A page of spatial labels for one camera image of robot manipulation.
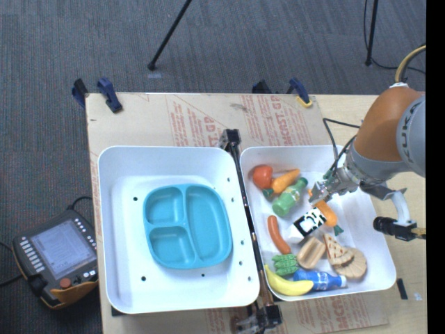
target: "white tray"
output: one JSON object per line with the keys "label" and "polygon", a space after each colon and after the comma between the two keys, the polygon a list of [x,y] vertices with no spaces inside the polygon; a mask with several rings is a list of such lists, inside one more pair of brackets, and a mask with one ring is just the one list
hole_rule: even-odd
{"label": "white tray", "polygon": [[[114,146],[101,153],[98,166],[104,280],[116,310],[142,314],[237,307],[255,301],[258,272],[229,153],[220,148]],[[150,254],[143,224],[144,199],[156,188],[184,183],[214,188],[225,204],[233,246],[220,264],[169,269]]]}
{"label": "white tray", "polygon": [[[334,161],[331,145],[318,146],[286,146],[286,147],[253,147],[244,150],[240,156],[246,196],[248,198],[252,220],[260,247],[261,259],[271,269],[274,269],[272,256],[280,254],[272,242],[267,228],[267,218],[274,214],[271,201],[268,201],[261,190],[252,181],[252,171],[255,166],[268,164],[279,175],[286,170],[299,168],[300,176],[307,178],[307,188],[312,188],[315,181],[323,179],[323,174]],[[292,225],[297,218],[311,209],[307,191],[302,192],[298,204],[284,218],[278,218],[281,230]],[[324,292],[310,292],[303,296],[285,296],[270,289],[276,297],[283,301],[300,301],[310,298],[338,296],[358,292],[378,291],[390,288],[396,280],[396,269],[389,252],[385,236],[373,229],[373,219],[376,217],[371,197],[357,190],[344,196],[334,195],[329,206],[338,217],[338,225],[344,230],[336,238],[344,246],[361,250],[368,263],[367,272],[359,280],[348,280],[347,287],[330,289]],[[324,232],[334,235],[333,228],[322,225],[312,234],[322,241]],[[298,244],[290,244],[292,253],[300,249]],[[327,261],[326,254],[317,263],[316,269],[327,271],[332,275],[332,267]]]}

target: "black pole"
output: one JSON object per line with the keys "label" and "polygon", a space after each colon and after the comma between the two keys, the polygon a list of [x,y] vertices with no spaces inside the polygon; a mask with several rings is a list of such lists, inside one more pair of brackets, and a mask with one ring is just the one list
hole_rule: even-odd
{"label": "black pole", "polygon": [[161,55],[164,47],[167,45],[168,40],[172,36],[173,32],[176,29],[176,26],[181,21],[182,16],[186,12],[186,10],[187,10],[187,8],[188,8],[188,6],[190,5],[191,2],[192,2],[192,0],[187,0],[186,3],[184,4],[184,6],[182,7],[181,11],[179,11],[179,14],[176,17],[175,22],[173,22],[173,25],[170,27],[170,30],[168,31],[167,36],[164,38],[164,41],[161,43],[161,46],[159,47],[158,51],[154,55],[152,61],[150,63],[148,63],[148,69],[149,70],[155,70],[156,69],[156,66],[154,64],[156,63],[156,61],[158,60],[159,56]]}
{"label": "black pole", "polygon": [[377,18],[377,7],[378,7],[378,0],[374,0],[373,16],[371,19],[371,32],[369,33],[368,56],[364,63],[366,65],[372,64],[371,54],[373,53],[374,29],[375,29],[375,19]]}

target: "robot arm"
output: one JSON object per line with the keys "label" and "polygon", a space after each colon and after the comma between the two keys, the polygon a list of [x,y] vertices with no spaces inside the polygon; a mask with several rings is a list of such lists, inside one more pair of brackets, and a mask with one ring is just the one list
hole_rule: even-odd
{"label": "robot arm", "polygon": [[309,202],[314,205],[319,200],[329,201],[335,193],[341,196],[360,188],[381,200],[393,200],[397,208],[397,222],[390,224],[378,219],[374,223],[376,230],[391,233],[394,226],[404,227],[402,230],[412,228],[403,197],[406,189],[392,191],[386,187],[386,181],[407,171],[426,176],[425,99],[424,93],[404,83],[396,83],[379,95],[344,151],[343,166],[329,169],[323,176],[324,181],[315,183]]}

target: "blue plate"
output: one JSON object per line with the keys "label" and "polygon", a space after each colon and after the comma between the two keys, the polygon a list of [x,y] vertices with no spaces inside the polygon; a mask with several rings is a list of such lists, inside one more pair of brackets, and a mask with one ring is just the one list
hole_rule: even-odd
{"label": "blue plate", "polygon": [[153,258],[172,269],[209,267],[232,251],[224,202],[202,184],[163,186],[144,201],[144,226]]}

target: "banana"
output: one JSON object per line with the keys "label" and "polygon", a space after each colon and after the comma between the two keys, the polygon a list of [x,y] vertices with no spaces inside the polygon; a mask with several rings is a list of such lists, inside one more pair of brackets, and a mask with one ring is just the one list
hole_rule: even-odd
{"label": "banana", "polygon": [[269,269],[267,264],[264,265],[267,275],[267,281],[272,289],[286,296],[301,296],[309,292],[314,286],[314,282],[310,280],[289,281],[278,276]]}

